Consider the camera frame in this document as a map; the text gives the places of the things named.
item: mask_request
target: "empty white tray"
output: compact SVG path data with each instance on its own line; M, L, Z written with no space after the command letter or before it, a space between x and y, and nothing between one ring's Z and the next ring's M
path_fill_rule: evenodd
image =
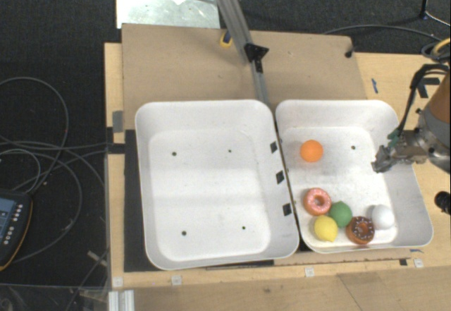
M273 115L254 100L156 102L135 118L147 256L160 269L296 251Z
M280 141L288 170L302 239L316 252L343 252L371 248L413 247L429 243L433 228L411 165L398 164L386 173L371 167L379 145L398 125L395 111L377 100L288 100L276 109ZM316 163L299 155L303 142L319 141L323 157ZM302 200L310 188L326 190L333 202L347 203L354 216L371 217L374 205L386 205L396 224L377 230L364 246L352 243L340 229L333 243L313 232L315 217Z

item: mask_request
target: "white egg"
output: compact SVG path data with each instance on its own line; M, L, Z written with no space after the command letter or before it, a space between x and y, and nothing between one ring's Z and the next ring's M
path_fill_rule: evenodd
M395 215L384 205L375 206L371 218L376 229L389 229L395 224Z

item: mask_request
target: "pink donut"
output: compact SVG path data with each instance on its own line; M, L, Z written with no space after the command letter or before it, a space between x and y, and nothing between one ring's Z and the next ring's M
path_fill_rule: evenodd
M304 207L312 216L326 214L331 205L330 196L320 188L312 188L304 197Z

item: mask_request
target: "orange ball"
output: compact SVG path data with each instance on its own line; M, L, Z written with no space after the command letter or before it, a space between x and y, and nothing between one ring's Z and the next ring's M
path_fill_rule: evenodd
M319 161L323 156L323 146L315 140L307 140L301 146L300 154L305 161Z

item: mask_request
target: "black floor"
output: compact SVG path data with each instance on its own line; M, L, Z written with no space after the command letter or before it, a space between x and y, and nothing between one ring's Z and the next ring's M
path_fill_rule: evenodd
M25 76L55 87L66 101L70 116L67 146L106 141L103 44L120 41L115 1L0 0L0 83ZM252 29L322 33L377 23L449 37L449 27L418 18L420 4L421 0L242 0ZM428 9L450 22L450 0L430 0ZM418 54L432 41L395 30L353 30L346 34L352 36L357 51ZM63 107L51 90L30 80L0 86L0 135L58 145L64 132ZM0 152L10 148L0 146ZM103 148L100 145L77 152ZM12 188L35 172L30 157L1 159L0 188ZM64 152L62 159L72 156ZM88 160L102 175L103 155ZM44 168L50 163L42 160ZM82 186L80 218L54 247L0 272L0 283L76 286L94 264L88 251L97 255L105 251L104 189L86 165L78 161L70 167ZM52 172L35 195L34 217L18 259L59 237L71 225L77 206L76 181L63 169ZM104 273L105 268L99 267L86 284L99 286Z

